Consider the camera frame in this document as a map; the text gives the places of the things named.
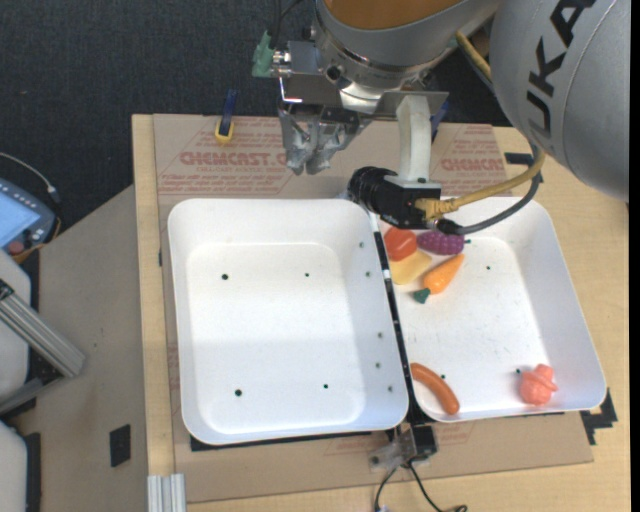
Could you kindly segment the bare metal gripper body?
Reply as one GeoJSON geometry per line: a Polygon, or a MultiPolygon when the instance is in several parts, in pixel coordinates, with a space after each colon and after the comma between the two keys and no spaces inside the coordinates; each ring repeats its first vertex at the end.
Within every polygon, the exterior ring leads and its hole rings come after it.
{"type": "Polygon", "coordinates": [[[286,148],[342,148],[366,126],[399,71],[330,39],[291,41],[274,54],[286,148]]]}

